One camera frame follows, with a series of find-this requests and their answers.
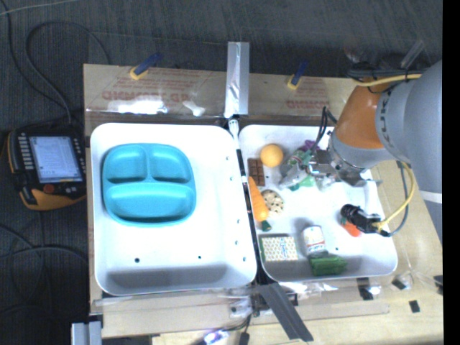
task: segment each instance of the green sponge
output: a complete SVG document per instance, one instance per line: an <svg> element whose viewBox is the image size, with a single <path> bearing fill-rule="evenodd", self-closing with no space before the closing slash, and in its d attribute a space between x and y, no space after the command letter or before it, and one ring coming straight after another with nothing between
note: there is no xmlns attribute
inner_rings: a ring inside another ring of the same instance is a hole
<svg viewBox="0 0 460 345"><path fill-rule="evenodd" d="M341 274L348 262L342 257L329 254L325 257L310 258L310 266L315 276Z"/></svg>

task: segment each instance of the black object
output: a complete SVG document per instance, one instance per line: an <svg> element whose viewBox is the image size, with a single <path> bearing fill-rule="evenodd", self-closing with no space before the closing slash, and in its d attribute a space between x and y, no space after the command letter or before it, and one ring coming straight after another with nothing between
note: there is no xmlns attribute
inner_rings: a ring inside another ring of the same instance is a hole
<svg viewBox="0 0 460 345"><path fill-rule="evenodd" d="M313 336L305 327L302 318L300 318L280 284L276 282L269 285L260 285L257 290L272 309L290 340L313 341Z"/></svg>
<svg viewBox="0 0 460 345"><path fill-rule="evenodd" d="M394 279L391 282L394 286L396 286L399 290L404 290L407 286L403 284L399 279Z"/></svg>
<svg viewBox="0 0 460 345"><path fill-rule="evenodd" d="M418 313L420 312L420 306L418 305L418 301L416 300L411 300L409 302L409 305L410 305L410 309L412 311L412 313Z"/></svg>
<svg viewBox="0 0 460 345"><path fill-rule="evenodd" d="M433 277L438 287L438 294L443 295L443 275L436 275Z"/></svg>
<svg viewBox="0 0 460 345"><path fill-rule="evenodd" d="M373 294L369 291L370 289L370 282L368 277L360 277L356 279L358 283L358 290L361 298L363 300L374 300Z"/></svg>
<svg viewBox="0 0 460 345"><path fill-rule="evenodd" d="M373 225L374 222L381 221L380 216L376 213L368 215L360 209L360 207L346 204L341 208L340 214L365 234L377 233L383 236L388 234L386 231L379 231L379 229Z"/></svg>
<svg viewBox="0 0 460 345"><path fill-rule="evenodd" d="M247 345L249 343L249 334L247 332L242 332L239 337L238 345Z"/></svg>
<svg viewBox="0 0 460 345"><path fill-rule="evenodd" d="M14 186L26 207L49 211L85 198L85 147L74 128L47 124L15 129L7 149Z"/></svg>

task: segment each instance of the blue plate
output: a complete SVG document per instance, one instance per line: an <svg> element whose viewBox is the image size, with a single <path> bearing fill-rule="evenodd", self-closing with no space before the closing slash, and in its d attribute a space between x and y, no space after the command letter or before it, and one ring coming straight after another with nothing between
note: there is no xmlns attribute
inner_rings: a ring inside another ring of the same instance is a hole
<svg viewBox="0 0 460 345"><path fill-rule="evenodd" d="M103 161L102 193L111 217L128 224L178 224L196 207L190 161L166 144L111 148Z"/></svg>

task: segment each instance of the orange fruit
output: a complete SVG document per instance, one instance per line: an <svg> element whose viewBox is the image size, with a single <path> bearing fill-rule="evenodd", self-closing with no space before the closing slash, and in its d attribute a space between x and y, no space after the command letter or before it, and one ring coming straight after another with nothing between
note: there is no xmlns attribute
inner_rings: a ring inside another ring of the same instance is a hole
<svg viewBox="0 0 460 345"><path fill-rule="evenodd" d="M260 160L267 167L278 166L284 157L284 154L276 144L267 144L260 151Z"/></svg>

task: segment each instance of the black carpet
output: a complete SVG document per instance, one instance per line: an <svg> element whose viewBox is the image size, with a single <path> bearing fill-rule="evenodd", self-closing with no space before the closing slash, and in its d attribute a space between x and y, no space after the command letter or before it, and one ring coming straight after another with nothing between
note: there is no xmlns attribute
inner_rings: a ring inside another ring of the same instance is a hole
<svg viewBox="0 0 460 345"><path fill-rule="evenodd" d="M354 61L401 58L417 40L423 62L442 58L443 0L79 0L22 10L64 0L2 1L2 144L17 127L65 118L63 99L81 124L84 63L136 65L158 51L165 68L225 71L228 41L250 43L252 73L291 74L305 58L306 75L344 77ZM5 154L0 171L0 344L69 344L70 324L88 314L86 202L31 211Z"/></svg>

